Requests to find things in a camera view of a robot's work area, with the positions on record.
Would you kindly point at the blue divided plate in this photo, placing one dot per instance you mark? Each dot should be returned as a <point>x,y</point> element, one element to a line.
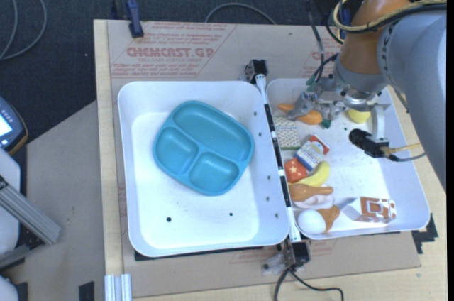
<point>202,147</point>

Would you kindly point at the thin black and white rod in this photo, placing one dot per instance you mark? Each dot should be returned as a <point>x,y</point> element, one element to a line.
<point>280,168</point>

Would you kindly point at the pale pink ham slice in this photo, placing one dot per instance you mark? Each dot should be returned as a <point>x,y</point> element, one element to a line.
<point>319,202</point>

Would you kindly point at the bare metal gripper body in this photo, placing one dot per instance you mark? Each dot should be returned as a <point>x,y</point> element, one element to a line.
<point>354,98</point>

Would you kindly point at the white blue and red carton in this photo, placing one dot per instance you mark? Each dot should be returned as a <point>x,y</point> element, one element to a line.
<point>312,152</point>

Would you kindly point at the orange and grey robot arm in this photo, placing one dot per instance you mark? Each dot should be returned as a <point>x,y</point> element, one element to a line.
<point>411,54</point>

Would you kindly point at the black cylinder on white bracket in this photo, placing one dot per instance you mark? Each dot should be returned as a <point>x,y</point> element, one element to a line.
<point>367,141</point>

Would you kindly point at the orange and white carton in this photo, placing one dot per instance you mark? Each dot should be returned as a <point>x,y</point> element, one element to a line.
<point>374,209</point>

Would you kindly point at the white plastic tray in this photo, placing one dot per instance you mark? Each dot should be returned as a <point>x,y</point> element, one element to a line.
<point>358,172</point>
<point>213,221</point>

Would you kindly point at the red cube with yellow star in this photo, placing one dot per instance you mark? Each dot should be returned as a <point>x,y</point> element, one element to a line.
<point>294,170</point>

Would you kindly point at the brown cardboard board red print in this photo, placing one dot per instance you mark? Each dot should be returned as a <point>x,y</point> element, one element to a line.
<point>184,51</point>

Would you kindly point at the white egg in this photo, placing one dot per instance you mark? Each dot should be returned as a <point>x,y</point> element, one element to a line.
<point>311,221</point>

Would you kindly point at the white patterned carton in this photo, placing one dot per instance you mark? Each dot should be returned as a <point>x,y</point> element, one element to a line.
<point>286,134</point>

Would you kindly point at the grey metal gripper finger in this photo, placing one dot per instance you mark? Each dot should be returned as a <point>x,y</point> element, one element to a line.
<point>330,112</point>
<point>301,106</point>

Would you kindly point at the orange chicken drumstick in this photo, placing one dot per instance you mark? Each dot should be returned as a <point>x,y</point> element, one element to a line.
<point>306,191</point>

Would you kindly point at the orange carrot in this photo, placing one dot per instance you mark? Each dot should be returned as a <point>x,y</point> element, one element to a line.
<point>310,118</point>

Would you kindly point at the yellow banana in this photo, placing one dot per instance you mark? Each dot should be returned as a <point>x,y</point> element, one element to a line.
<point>321,174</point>

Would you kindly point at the yellow lemon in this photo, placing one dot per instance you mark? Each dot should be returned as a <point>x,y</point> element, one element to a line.
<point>359,116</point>

